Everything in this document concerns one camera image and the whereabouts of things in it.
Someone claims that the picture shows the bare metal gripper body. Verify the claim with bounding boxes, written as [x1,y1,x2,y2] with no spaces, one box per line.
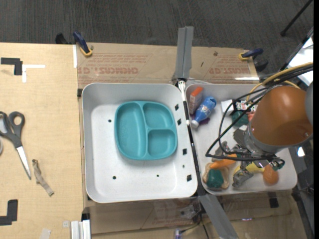
[231,126,274,168]

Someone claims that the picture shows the orange carrot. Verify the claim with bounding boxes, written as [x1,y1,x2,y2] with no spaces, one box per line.
[210,153,238,170]

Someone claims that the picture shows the white plastic tray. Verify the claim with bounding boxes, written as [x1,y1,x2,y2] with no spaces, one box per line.
[184,83,298,196]
[81,83,198,204]

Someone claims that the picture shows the yellow banana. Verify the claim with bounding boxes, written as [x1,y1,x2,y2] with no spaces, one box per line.
[234,161,265,176]

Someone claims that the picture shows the beige toy bread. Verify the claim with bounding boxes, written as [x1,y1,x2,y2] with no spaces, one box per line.
[202,162,230,191]

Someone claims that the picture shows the dark green round toy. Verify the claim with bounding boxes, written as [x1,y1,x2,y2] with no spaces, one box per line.
[231,111,249,127]

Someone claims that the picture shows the dark green toy vegetable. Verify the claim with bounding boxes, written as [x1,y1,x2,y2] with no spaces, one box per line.
[206,168,224,189]

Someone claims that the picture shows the orange toy fruit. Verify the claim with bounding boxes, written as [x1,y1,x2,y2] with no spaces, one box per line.
[263,164,279,186]

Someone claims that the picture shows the small white carton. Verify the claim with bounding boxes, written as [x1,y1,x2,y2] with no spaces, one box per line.
[221,99,234,114]

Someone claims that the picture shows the blue plastic bottle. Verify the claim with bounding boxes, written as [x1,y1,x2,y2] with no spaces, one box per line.
[190,96,217,128]

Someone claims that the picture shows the orange and white carton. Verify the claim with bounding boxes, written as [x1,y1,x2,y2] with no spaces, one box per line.
[189,86,204,116]

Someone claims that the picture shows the blue divided plate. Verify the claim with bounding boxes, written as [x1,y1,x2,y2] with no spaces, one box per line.
[114,101,178,161]

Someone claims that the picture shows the brown cardboard board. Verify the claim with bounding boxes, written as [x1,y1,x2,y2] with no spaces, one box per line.
[76,42,300,235]

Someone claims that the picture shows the crumpled beige tape strip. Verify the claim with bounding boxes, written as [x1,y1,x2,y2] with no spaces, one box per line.
[31,159,55,197]

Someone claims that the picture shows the grey handled scissors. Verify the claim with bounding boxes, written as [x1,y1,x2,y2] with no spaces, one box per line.
[0,111,32,180]

